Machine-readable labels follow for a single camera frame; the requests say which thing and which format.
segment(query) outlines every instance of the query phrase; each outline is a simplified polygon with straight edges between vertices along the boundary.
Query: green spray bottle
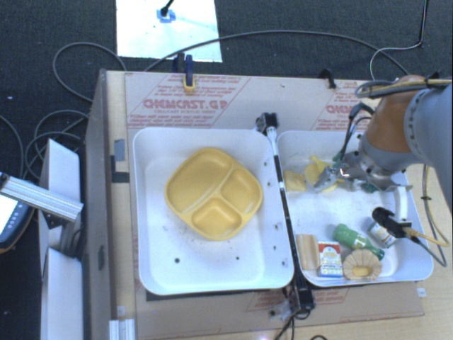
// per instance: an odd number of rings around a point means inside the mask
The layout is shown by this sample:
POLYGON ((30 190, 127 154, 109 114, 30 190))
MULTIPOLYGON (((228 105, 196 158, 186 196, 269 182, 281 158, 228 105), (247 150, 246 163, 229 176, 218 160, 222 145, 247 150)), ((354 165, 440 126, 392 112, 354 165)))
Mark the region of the green spray bottle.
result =
POLYGON ((333 239, 351 249, 369 249, 380 261, 384 258, 385 253, 382 249, 376 248, 368 238, 344 224, 337 225, 333 232, 333 239))

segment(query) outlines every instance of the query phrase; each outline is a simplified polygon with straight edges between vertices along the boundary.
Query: black carpet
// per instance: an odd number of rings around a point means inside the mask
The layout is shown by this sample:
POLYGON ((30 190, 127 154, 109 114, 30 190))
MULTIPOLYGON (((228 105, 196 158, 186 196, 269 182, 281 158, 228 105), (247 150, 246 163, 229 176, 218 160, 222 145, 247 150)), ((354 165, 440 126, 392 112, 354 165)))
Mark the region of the black carpet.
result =
MULTIPOLYGON (((417 43, 423 0, 215 0, 220 36, 253 30, 294 29, 354 37, 377 47, 417 43)), ((423 47, 390 52, 411 73, 452 75, 453 0, 430 0, 423 47)), ((88 113, 87 102, 63 89, 52 73, 52 58, 72 42, 95 42, 115 50, 115 0, 0 0, 0 115, 17 129, 24 146, 47 114, 61 109, 88 113)), ((370 79, 373 50, 344 38, 275 34, 228 40, 223 63, 197 63, 198 73, 317 77, 324 68, 341 79, 370 79)), ((124 59, 141 70, 150 59, 124 59)), ((104 52, 67 50, 58 60, 60 76, 92 97, 100 68, 119 69, 104 52)), ((171 63, 160 65, 168 72, 171 63)), ((378 79, 403 72, 378 56, 378 79)), ((41 132, 61 130, 78 117, 58 115, 41 132)), ((84 134, 86 124, 72 132, 84 134)), ((71 140, 64 139, 66 145, 71 140)), ((19 176, 20 152, 13 133, 0 121, 0 171, 19 176)), ((40 273, 38 225, 32 221, 13 250, 0 255, 0 339, 38 339, 40 273)))

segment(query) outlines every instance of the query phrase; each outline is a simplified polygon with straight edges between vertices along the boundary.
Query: black clip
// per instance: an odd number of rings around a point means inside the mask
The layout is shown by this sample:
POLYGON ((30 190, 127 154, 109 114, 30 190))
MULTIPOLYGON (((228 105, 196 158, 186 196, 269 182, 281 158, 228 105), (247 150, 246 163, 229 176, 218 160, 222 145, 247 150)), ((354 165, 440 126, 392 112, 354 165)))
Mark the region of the black clip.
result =
POLYGON ((116 171, 115 155, 110 155, 110 170, 112 174, 112 183, 129 183, 129 173, 116 171))
POLYGON ((327 78, 328 79, 328 87, 330 89, 337 88, 337 85, 335 83, 335 79, 333 78, 333 73, 332 73, 332 71, 330 69, 324 68, 321 71, 321 73, 318 75, 318 78, 320 78, 320 79, 327 78))
POLYGON ((263 113, 256 119, 255 124, 258 132, 267 135, 268 128, 276 129, 278 127, 277 113, 263 113))
POLYGON ((185 75, 183 85, 186 91, 192 91, 193 89, 195 89, 195 78, 193 76, 193 59, 192 55, 190 54, 185 56, 185 75))
POLYGON ((184 70, 184 53, 178 53, 176 57, 173 58, 173 73, 182 73, 184 70))
POLYGON ((440 74, 438 71, 430 74, 429 76, 426 76, 425 77, 425 85, 426 85, 426 88, 435 88, 433 85, 429 84, 429 80, 430 79, 438 79, 440 77, 440 74))
POLYGON ((0 173, 0 189, 8 181, 9 176, 5 173, 0 173))
POLYGON ((184 53, 178 53, 173 58, 173 73, 185 72, 183 78, 183 85, 186 91, 192 91, 195 89, 195 77, 193 76, 193 58, 192 55, 184 53))

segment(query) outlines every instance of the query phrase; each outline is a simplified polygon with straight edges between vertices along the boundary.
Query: small box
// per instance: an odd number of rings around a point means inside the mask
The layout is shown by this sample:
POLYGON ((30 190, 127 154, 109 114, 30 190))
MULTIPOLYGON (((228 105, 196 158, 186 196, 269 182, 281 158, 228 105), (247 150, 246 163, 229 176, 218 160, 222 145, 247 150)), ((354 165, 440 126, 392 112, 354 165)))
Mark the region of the small box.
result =
POLYGON ((320 277, 343 277, 340 244, 338 242, 319 242, 320 277))

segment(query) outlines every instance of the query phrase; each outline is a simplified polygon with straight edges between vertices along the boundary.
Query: round container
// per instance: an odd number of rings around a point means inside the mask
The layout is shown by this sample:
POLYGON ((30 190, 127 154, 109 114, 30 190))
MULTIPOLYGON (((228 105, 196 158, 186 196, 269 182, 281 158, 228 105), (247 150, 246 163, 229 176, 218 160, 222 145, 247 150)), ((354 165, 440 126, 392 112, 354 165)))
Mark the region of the round container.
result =
POLYGON ((368 227, 368 232, 386 248, 391 247, 396 242, 396 238, 388 233, 387 229, 381 227, 376 222, 373 222, 368 227))

